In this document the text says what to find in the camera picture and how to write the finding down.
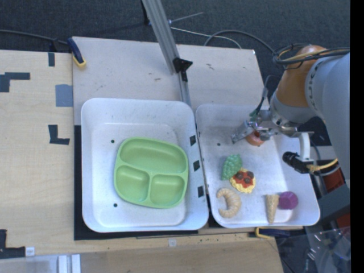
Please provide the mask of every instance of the white cable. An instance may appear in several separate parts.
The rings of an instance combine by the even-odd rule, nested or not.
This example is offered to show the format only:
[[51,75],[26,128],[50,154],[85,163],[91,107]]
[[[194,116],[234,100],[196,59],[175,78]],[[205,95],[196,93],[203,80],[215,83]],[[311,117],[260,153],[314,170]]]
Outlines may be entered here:
[[[183,32],[187,32],[187,33],[189,33],[189,34],[196,34],[196,35],[206,36],[207,38],[211,37],[211,35],[208,35],[208,34],[201,34],[201,33],[199,33],[199,32],[194,32],[194,31],[190,31],[190,30],[183,30],[183,29],[176,28],[176,27],[171,27],[171,29],[173,29],[173,30],[178,30],[178,31],[183,31]],[[240,46],[240,44],[238,44],[238,43],[237,43],[235,40],[233,40],[233,39],[229,39],[229,38],[227,38],[227,37],[225,37],[225,36],[218,36],[218,35],[216,35],[216,36],[214,36],[214,37],[215,37],[215,38],[220,38],[220,39],[227,39],[227,40],[229,40],[229,41],[231,41],[231,42],[235,43],[235,44],[239,47],[239,49],[242,49],[242,47]]]

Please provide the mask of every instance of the beige curved toy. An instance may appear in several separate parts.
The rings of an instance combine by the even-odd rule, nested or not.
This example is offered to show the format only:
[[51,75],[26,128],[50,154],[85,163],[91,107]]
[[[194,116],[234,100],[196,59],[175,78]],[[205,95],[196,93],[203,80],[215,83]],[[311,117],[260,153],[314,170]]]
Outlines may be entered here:
[[235,216],[241,207],[240,196],[229,188],[221,188],[217,192],[216,197],[220,198],[221,196],[224,196],[226,200],[227,209],[219,208],[219,214],[225,218],[231,218]]

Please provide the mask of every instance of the yellow clip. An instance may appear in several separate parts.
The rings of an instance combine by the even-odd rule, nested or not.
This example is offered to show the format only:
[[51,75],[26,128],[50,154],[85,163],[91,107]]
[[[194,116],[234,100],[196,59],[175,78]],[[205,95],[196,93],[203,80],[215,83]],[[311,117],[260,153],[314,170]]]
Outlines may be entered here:
[[256,227],[255,228],[255,236],[258,238],[262,238],[262,239],[271,239],[272,237],[269,237],[268,235],[265,234],[260,234],[259,229],[261,229],[261,227]]
[[72,59],[73,61],[75,62],[75,64],[80,67],[80,68],[83,68],[85,65],[86,65],[86,60],[82,57],[83,59],[83,62],[80,63],[79,61],[77,61],[76,57],[75,56],[72,56]]

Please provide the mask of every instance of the toy ice cream cone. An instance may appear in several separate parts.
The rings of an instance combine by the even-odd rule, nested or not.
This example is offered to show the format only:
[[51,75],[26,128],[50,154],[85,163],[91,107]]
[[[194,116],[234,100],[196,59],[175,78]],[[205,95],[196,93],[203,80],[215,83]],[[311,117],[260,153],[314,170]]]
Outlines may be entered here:
[[275,212],[277,210],[279,202],[279,195],[266,195],[266,207],[267,207],[267,217],[268,222],[272,224],[274,222]]

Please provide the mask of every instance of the wooden surface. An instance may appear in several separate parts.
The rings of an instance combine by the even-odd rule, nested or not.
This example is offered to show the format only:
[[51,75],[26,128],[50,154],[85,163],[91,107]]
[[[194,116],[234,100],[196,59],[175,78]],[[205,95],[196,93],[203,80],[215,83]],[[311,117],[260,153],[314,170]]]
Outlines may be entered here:
[[[34,247],[36,255],[122,250],[123,259],[117,258],[119,253],[103,254],[107,259],[114,258],[115,264],[123,260],[135,271],[143,271],[147,263],[143,265],[128,257],[137,254],[148,262],[154,260],[155,272],[159,268],[155,260],[166,252],[172,254],[171,259],[161,265],[180,262],[181,272],[194,272],[195,268],[211,271],[213,266],[220,266],[218,260],[227,268],[255,268],[253,260],[262,256],[273,262],[269,268],[277,270],[270,272],[282,272],[274,242],[267,245],[267,241],[248,238],[245,232],[251,229],[207,226],[198,235],[190,236],[74,241],[73,108],[57,107],[55,101],[56,85],[73,84],[71,55],[56,53],[55,66],[49,67],[48,54],[44,52],[0,51],[0,62],[0,75],[29,72],[31,76],[30,80],[11,80],[10,91],[0,93],[0,229],[7,229],[7,247]],[[58,125],[58,137],[69,138],[69,144],[49,143],[48,125]],[[171,239],[176,247],[169,247]],[[236,254],[226,252],[235,250],[251,257],[233,263]],[[96,255],[85,256],[91,264]],[[185,265],[178,261],[181,256]]]

